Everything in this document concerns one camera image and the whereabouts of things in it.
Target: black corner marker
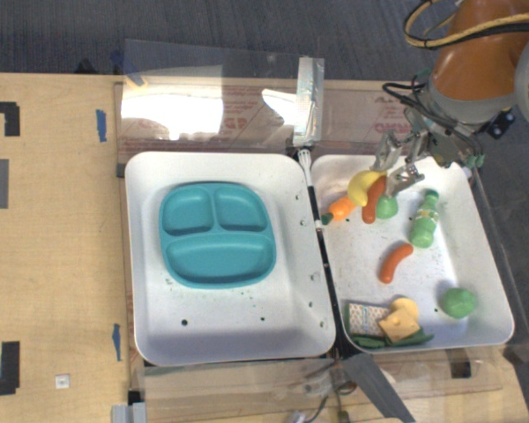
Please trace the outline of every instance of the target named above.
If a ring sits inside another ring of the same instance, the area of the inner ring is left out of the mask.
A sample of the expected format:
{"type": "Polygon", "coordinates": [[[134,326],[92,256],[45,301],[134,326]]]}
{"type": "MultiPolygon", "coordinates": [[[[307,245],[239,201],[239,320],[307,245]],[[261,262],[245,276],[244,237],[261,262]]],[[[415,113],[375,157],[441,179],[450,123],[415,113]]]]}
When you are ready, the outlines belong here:
{"type": "Polygon", "coordinates": [[[0,396],[14,395],[19,387],[19,342],[2,342],[0,396]]]}
{"type": "Polygon", "coordinates": [[[16,102],[0,102],[0,113],[4,113],[4,136],[19,136],[19,106],[16,102]]]}

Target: green bottle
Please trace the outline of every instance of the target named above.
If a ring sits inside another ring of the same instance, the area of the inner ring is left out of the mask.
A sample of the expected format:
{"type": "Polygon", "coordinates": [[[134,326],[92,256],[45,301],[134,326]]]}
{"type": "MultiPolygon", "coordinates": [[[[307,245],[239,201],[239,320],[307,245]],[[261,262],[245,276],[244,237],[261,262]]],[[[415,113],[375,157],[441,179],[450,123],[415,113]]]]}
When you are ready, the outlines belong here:
{"type": "Polygon", "coordinates": [[[425,200],[415,213],[414,226],[410,233],[410,242],[416,248],[428,248],[433,244],[433,233],[437,227],[439,213],[436,209],[439,194],[430,189],[425,194],[425,200]]]}

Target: dark floor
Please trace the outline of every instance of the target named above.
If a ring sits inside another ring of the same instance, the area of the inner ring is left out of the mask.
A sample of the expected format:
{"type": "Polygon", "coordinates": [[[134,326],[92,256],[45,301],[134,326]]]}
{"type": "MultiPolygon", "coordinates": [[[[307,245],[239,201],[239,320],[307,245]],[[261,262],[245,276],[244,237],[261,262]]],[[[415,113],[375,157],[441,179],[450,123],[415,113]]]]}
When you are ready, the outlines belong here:
{"type": "MultiPolygon", "coordinates": [[[[320,56],[329,79],[406,80],[436,58],[407,46],[401,33],[418,2],[0,0],[0,71],[72,73],[88,58],[113,73],[110,53],[135,39],[320,56]]],[[[483,139],[481,179],[495,214],[488,233],[502,241],[495,256],[516,317],[513,343],[529,346],[529,124],[518,119],[501,139],[483,139]]]]}

